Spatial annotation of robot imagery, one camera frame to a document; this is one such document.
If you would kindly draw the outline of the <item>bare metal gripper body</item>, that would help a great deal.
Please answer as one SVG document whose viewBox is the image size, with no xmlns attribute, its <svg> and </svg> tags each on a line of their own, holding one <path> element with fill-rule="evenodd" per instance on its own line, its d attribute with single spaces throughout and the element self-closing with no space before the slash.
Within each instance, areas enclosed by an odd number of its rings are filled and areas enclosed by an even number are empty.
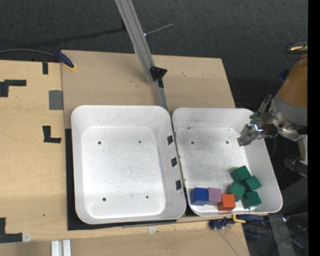
<svg viewBox="0 0 320 256">
<path fill-rule="evenodd" d="M 279 111 L 256 111 L 250 116 L 250 132 L 257 140 L 282 136 L 296 142 L 307 137 L 308 128 L 293 124 Z"/>
</svg>

